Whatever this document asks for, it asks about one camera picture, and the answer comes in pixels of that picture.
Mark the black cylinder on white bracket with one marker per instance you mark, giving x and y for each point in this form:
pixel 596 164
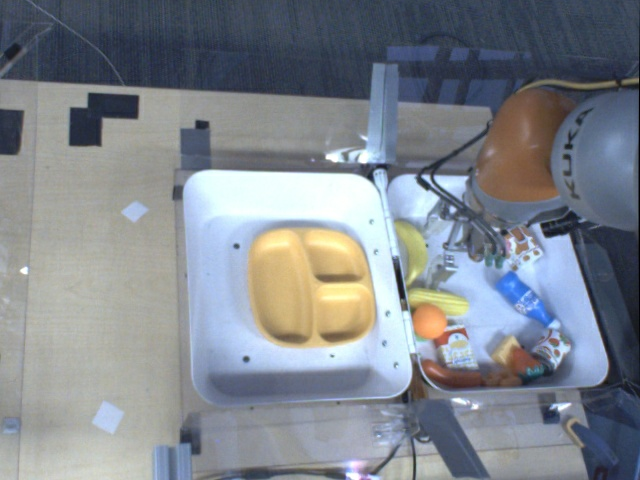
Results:
pixel 560 226

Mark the yellow cheese wedge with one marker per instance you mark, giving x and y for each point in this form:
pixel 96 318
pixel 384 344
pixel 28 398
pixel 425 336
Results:
pixel 505 350

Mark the yellow corn cob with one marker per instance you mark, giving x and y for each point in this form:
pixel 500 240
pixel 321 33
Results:
pixel 442 301

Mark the yellow banana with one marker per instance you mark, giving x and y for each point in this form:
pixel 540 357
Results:
pixel 415 248

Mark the thin black and white rod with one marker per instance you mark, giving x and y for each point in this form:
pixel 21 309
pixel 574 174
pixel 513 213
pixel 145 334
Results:
pixel 384 188

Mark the yellow divided plate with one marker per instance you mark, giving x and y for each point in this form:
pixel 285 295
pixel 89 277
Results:
pixel 280 288

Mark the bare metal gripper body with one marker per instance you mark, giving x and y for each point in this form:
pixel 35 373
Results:
pixel 472 235

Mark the white packet with orange print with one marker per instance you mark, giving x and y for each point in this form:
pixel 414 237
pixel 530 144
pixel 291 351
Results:
pixel 552 345

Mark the brown pretzel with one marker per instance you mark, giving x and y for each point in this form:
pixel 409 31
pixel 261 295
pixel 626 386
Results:
pixel 500 379

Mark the red sausage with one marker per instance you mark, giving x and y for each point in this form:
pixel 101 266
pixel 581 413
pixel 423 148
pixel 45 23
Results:
pixel 450 375

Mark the orange carrot with green top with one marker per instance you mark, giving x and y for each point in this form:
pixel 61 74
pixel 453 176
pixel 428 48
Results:
pixel 527 365

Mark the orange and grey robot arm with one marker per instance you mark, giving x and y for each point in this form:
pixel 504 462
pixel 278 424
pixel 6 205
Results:
pixel 520 153

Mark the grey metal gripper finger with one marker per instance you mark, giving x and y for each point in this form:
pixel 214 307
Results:
pixel 435 220
pixel 445 268

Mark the red and yellow can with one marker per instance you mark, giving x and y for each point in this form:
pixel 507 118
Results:
pixel 456 350

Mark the white carton with orange print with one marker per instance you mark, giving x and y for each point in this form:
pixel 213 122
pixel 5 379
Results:
pixel 522 248

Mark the orange fruit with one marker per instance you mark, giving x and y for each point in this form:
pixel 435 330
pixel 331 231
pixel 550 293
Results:
pixel 429 320

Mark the white plastic tray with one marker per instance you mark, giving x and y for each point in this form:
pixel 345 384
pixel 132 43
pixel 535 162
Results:
pixel 225 288
pixel 480 293

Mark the blue bottle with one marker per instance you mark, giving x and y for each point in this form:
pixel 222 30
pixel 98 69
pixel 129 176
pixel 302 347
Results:
pixel 522 298

